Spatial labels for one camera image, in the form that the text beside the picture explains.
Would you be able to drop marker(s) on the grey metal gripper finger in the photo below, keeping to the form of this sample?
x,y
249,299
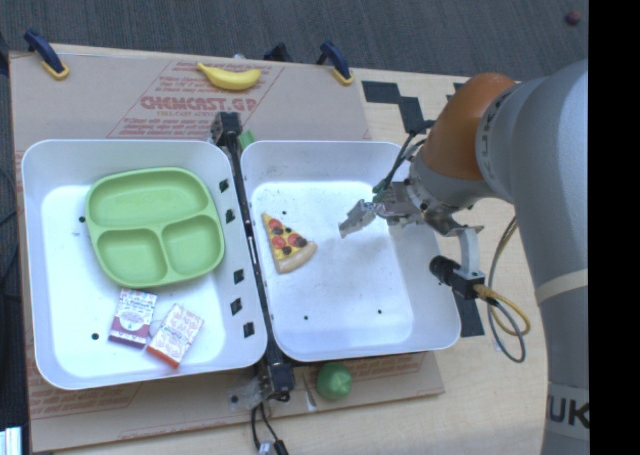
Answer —
x,y
362,207
350,227

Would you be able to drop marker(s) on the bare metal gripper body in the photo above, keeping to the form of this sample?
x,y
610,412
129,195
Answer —
x,y
400,203

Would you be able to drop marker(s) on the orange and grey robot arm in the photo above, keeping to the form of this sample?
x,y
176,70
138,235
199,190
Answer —
x,y
545,153

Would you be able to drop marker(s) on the white plastic tray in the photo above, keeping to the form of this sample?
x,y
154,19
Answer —
x,y
70,293
350,293

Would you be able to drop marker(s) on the toy pizza slice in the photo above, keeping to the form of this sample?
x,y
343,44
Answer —
x,y
286,245

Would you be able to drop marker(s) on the thin black and white rod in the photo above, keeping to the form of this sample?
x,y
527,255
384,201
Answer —
x,y
248,238

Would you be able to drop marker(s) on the green round toy fruit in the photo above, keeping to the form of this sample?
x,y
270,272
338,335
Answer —
x,y
334,381

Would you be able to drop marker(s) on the yellow banana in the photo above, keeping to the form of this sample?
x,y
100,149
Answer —
x,y
231,78

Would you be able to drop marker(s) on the green divided plate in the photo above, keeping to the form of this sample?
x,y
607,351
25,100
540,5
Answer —
x,y
150,223

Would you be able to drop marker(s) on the orange and white carton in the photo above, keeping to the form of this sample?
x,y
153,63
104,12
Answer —
x,y
175,335

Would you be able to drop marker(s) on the small purple round toy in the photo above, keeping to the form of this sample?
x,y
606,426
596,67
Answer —
x,y
573,18

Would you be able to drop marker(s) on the brown cardboard board red print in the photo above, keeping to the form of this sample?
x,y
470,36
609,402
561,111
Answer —
x,y
90,103

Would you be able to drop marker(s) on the black cylinder on white bracket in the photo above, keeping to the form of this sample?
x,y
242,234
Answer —
x,y
452,275

